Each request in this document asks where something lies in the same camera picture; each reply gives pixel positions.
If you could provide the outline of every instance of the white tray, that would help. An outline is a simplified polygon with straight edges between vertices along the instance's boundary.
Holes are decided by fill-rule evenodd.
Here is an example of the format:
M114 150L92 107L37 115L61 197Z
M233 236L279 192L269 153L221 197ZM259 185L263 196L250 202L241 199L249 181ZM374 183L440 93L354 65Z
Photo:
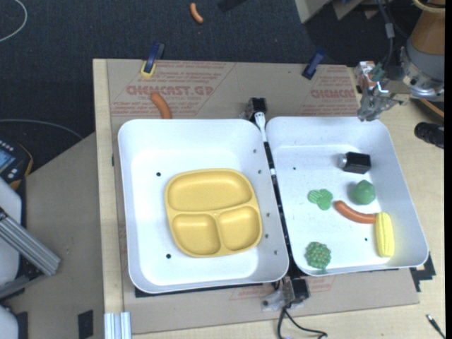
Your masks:
M290 246L297 266L308 275L331 275L422 265L428 248L389 132L380 121L356 117L277 117L266 127L273 152ZM371 157L365 174L343 171L338 161L347 152ZM371 182L376 199L355 205L351 188L362 179ZM313 189L328 189L363 213L387 212L393 224L395 253L380 257L374 225L356 223L334 207L321 210L308 201ZM326 244L331 262L326 270L312 268L304 257L312 241Z
M242 119L136 119L119 130L129 274L134 285L163 293L274 282L289 258L261 135ZM261 241L248 251L194 258L175 244L164 192L176 174L206 168L243 173L261 211Z

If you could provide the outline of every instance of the blue and yellow clip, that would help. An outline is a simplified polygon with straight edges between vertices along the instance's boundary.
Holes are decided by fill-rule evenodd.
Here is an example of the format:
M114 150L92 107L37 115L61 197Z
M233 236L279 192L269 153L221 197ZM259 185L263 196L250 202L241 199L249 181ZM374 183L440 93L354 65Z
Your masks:
M141 76L143 78L149 79L153 76L155 71L155 61L160 59L165 50L165 44L161 42L154 42L150 48L149 58L143 63L141 67Z

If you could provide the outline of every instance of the black floor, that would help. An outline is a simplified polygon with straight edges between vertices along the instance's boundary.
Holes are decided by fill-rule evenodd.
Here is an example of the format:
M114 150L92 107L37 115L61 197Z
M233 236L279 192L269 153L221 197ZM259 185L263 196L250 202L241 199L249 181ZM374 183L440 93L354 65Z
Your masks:
M146 59L153 40L171 60L307 63L323 47L323 63L354 66L388 50L380 14L338 21L327 5L303 25L295 0L20 1L28 20L0 41L0 132L31 152L34 170L94 131L94 58ZM191 2L204 24L191 19ZM418 16L410 0L394 1L393 12L410 32ZM0 0L0 39L23 18L17 2Z

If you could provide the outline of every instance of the blue clamp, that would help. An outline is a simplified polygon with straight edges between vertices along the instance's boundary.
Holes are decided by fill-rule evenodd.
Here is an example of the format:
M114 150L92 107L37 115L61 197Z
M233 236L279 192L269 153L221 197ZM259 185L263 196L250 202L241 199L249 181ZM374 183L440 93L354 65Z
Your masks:
M304 68L302 76L311 80L316 73L316 67L320 64L325 55L326 51L324 49L318 49L315 55L311 58L311 61L309 62L307 67Z
M149 58L143 63L141 67L141 76L149 79L154 74L155 61L160 59L165 50L165 44L161 42L154 42L152 48L150 48Z

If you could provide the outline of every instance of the yellow corn cob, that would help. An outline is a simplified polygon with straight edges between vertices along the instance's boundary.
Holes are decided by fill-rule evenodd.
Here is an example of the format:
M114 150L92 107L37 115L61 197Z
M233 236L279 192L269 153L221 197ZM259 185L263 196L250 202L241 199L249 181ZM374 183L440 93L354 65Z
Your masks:
M381 256L394 255L394 233L391 217L386 212L375 215L376 245Z

